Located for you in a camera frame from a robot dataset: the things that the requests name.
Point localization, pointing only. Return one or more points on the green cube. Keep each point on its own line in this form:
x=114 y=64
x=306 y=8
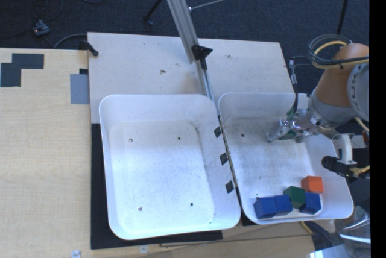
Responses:
x=295 y=195

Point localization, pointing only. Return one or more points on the pale flat board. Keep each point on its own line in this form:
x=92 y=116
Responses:
x=144 y=70

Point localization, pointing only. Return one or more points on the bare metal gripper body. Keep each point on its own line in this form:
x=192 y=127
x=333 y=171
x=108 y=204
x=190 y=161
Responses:
x=303 y=121

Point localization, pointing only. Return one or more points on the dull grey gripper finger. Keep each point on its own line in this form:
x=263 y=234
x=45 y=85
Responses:
x=299 y=138
x=276 y=133

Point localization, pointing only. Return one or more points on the blue cube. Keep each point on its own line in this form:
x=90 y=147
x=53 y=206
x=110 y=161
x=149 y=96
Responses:
x=312 y=203
x=265 y=208
x=283 y=205

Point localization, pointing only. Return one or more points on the thin black and white rod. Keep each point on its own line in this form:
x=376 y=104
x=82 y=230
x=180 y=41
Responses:
x=229 y=160

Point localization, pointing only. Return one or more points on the orange cube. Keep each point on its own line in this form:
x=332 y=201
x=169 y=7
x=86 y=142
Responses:
x=312 y=184

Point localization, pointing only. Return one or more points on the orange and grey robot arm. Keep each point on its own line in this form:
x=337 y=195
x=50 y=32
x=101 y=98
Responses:
x=334 y=85

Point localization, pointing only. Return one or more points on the black cylinder on white bracket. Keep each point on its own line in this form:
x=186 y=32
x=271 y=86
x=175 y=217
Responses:
x=342 y=160

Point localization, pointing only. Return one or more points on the white plastic tray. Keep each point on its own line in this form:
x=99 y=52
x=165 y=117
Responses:
x=271 y=166
x=163 y=172

